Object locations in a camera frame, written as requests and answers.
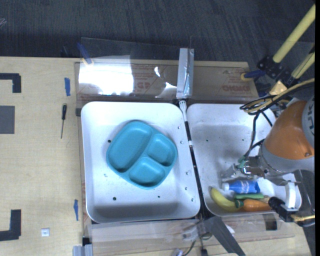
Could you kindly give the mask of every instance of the blue plate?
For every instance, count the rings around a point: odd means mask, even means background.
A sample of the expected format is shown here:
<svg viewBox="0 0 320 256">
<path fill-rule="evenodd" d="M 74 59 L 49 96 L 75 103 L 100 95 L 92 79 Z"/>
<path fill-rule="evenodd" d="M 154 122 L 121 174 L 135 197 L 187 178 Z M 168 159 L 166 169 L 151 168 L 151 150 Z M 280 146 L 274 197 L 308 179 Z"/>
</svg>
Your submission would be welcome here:
<svg viewBox="0 0 320 256">
<path fill-rule="evenodd" d="M 106 162 L 129 183 L 153 189 L 168 176 L 177 156 L 176 145 L 168 137 L 142 121 L 132 121 L 112 140 Z"/>
</svg>

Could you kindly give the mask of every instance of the yellow banana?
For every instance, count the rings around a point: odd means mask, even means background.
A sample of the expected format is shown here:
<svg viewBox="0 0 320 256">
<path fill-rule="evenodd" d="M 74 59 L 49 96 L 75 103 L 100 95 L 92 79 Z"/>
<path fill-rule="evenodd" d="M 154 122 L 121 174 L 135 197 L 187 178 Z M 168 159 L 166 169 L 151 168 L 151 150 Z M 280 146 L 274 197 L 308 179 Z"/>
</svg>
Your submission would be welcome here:
<svg viewBox="0 0 320 256">
<path fill-rule="evenodd" d="M 222 209 L 229 213 L 235 213 L 239 211 L 239 208 L 236 207 L 234 201 L 226 199 L 216 188 L 211 188 L 211 198 L 215 203 L 220 206 Z"/>
</svg>

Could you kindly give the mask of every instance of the blue bottle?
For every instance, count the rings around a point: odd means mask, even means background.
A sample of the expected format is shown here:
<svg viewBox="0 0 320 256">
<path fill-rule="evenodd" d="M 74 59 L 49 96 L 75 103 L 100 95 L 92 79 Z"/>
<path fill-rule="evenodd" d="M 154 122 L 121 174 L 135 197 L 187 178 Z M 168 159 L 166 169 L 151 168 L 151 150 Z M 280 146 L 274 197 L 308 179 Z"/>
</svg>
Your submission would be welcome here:
<svg viewBox="0 0 320 256">
<path fill-rule="evenodd" d="M 237 194 L 260 193 L 258 182 L 254 180 L 236 180 L 234 182 L 223 182 L 224 191 L 232 190 Z"/>
</svg>

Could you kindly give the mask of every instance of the gray square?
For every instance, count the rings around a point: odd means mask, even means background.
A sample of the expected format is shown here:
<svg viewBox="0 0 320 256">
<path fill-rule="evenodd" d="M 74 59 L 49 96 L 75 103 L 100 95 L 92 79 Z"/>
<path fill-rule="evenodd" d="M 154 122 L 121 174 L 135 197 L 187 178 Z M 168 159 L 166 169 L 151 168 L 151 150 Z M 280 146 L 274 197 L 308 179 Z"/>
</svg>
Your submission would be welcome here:
<svg viewBox="0 0 320 256">
<path fill-rule="evenodd" d="M 0 134 L 15 133 L 15 106 L 0 106 Z"/>
</svg>

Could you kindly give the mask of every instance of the yellow pole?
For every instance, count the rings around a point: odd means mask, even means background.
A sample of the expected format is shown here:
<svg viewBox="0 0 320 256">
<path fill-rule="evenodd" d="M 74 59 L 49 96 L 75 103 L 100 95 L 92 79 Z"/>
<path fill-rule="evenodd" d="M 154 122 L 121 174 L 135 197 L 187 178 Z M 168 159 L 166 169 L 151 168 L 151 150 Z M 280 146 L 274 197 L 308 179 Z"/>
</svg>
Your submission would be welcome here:
<svg viewBox="0 0 320 256">
<path fill-rule="evenodd" d="M 309 53 L 303 62 L 297 66 L 294 71 L 292 72 L 291 76 L 294 77 L 295 79 L 299 79 L 310 66 L 315 63 L 315 57 L 316 57 L 316 52 L 311 52 Z"/>
<path fill-rule="evenodd" d="M 275 63 L 280 63 L 288 52 L 292 49 L 295 43 L 303 35 L 303 33 L 309 28 L 309 26 L 316 19 L 316 4 L 314 4 L 306 15 L 302 18 L 299 24 L 295 27 L 280 49 L 273 56 L 273 61 Z"/>
</svg>

